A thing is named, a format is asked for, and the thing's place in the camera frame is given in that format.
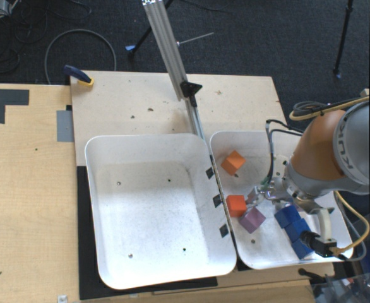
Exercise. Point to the purple cube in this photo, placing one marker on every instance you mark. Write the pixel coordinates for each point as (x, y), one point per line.
(252, 219)

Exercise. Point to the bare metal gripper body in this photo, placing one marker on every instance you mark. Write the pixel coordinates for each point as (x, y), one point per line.
(279, 192)

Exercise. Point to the black cylinder on white bracket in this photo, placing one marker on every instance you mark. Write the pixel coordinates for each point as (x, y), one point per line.
(325, 226)

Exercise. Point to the white plastic tray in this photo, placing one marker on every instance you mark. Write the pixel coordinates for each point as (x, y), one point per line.
(153, 213)
(267, 248)

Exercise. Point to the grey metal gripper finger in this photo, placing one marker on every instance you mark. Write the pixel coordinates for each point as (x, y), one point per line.
(252, 194)
(257, 202)

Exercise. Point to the pale wood board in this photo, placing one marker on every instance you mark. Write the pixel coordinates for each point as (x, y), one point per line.
(134, 106)

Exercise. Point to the blue cube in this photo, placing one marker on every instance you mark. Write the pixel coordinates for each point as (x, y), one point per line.
(301, 250)
(287, 216)
(297, 229)

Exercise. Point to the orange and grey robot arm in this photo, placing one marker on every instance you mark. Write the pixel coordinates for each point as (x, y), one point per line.
(320, 150)

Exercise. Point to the orange cube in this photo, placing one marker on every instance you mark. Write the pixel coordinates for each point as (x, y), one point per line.
(236, 205)
(233, 162)

